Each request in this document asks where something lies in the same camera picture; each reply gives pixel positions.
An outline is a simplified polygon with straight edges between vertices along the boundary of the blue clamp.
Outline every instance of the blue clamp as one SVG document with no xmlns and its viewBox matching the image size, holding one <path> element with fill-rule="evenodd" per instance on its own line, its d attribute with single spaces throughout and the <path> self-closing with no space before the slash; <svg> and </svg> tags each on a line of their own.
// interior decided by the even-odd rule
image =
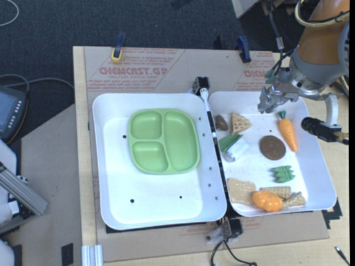
<svg viewBox="0 0 355 266">
<path fill-rule="evenodd" d="M 117 45 L 116 45 L 116 47 L 112 50 L 112 53 L 111 53 L 111 60 L 112 60 L 114 63 L 119 63 L 119 61 L 120 61 L 121 58 L 122 58 L 122 50 L 121 50 L 121 47 L 122 47 L 123 44 L 124 44 L 125 38 L 126 38 L 126 34 L 125 34 L 124 32 L 120 32 L 119 35 L 118 35 L 118 39 L 117 39 Z"/>
<path fill-rule="evenodd" d="M 249 55 L 249 42 L 243 35 L 240 36 L 237 40 L 237 49 L 242 51 L 240 53 L 240 58 L 242 59 L 243 63 L 248 63 L 251 61 Z"/>
</svg>

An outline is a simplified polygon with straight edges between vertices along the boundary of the white tray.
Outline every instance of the white tray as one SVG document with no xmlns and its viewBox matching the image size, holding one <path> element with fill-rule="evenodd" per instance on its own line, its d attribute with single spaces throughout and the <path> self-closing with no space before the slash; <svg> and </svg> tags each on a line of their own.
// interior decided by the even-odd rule
<svg viewBox="0 0 355 266">
<path fill-rule="evenodd" d="M 134 165 L 129 150 L 130 117 L 143 109 L 178 109 L 193 119 L 200 162 L 192 171 L 152 175 Z M 203 101 L 192 94 L 103 94 L 93 104 L 100 206 L 104 222 L 126 230 L 217 221 L 226 200 Z"/>
<path fill-rule="evenodd" d="M 232 111 L 241 114 L 252 123 L 250 128 L 240 132 L 250 148 L 232 163 L 224 159 L 224 154 L 221 155 L 226 179 L 252 181 L 257 190 L 260 187 L 288 185 L 293 192 L 302 192 L 307 200 L 304 206 L 287 208 L 278 213 L 305 212 L 333 207 L 336 193 L 318 140 L 301 128 L 301 121 L 309 116 L 304 101 L 299 99 L 295 103 L 288 102 L 278 107 L 279 111 L 286 111 L 286 117 L 293 123 L 298 152 L 293 152 L 285 143 L 285 156 L 280 160 L 269 160 L 261 154 L 259 140 L 263 136 L 273 135 L 285 141 L 278 129 L 280 120 L 278 114 L 258 112 L 259 96 L 260 92 L 224 91 L 213 93 L 209 98 L 213 115 L 222 115 L 229 125 Z M 229 131 L 218 131 L 217 138 L 220 140 L 228 134 Z M 291 165 L 296 177 L 286 183 L 276 183 L 271 169 L 284 165 Z M 244 204 L 232 203 L 232 207 L 237 213 L 246 217 L 275 214 Z"/>
</svg>

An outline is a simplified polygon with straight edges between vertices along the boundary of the toy carrot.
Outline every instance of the toy carrot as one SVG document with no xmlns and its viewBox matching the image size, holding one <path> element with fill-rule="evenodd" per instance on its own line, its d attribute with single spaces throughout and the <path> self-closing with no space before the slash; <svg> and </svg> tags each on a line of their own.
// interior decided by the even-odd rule
<svg viewBox="0 0 355 266">
<path fill-rule="evenodd" d="M 278 123 L 281 133 L 288 145 L 290 146 L 291 150 L 297 152 L 298 148 L 296 144 L 295 131 L 293 130 L 292 122 L 289 119 L 285 118 L 285 111 L 280 111 L 278 114 L 281 117 L 281 120 Z"/>
</svg>

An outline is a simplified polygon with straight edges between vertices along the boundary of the wooden table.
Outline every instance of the wooden table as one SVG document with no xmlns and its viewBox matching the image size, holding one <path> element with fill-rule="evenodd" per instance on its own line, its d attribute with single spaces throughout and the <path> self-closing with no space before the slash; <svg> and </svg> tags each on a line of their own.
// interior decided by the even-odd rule
<svg viewBox="0 0 355 266">
<path fill-rule="evenodd" d="M 90 137 L 88 131 L 88 103 L 85 77 L 84 47 L 73 48 L 75 105 L 77 113 L 78 159 L 80 179 L 80 201 L 82 219 L 83 245 L 97 244 L 95 210 L 93 195 L 92 164 L 90 154 Z M 337 88 L 326 92 L 339 93 Z M 309 115 L 325 119 L 324 103 L 305 99 Z M 343 131 L 349 131 L 349 101 L 342 96 L 339 102 L 338 124 Z M 234 249 L 235 255 L 242 260 L 256 261 L 258 265 L 346 265 L 334 247 L 339 246 L 350 260 L 349 235 L 349 147 L 339 143 L 326 143 L 319 140 L 324 159 L 331 174 L 343 216 L 331 221 L 329 239 L 266 245 Z M 210 265 L 210 252 L 171 255 L 165 257 L 136 259 L 122 262 L 105 263 L 105 265 Z M 227 250 L 218 251 L 215 263 L 221 265 L 239 265 Z"/>
</svg>

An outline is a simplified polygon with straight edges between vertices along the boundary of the green plate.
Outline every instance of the green plate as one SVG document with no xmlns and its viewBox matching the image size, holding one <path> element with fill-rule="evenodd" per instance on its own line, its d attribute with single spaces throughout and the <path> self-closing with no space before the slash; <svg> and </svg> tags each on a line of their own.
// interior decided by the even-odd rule
<svg viewBox="0 0 355 266">
<path fill-rule="evenodd" d="M 181 110 L 136 112 L 129 120 L 129 148 L 139 170 L 157 175 L 188 172 L 200 161 L 194 121 Z"/>
</svg>

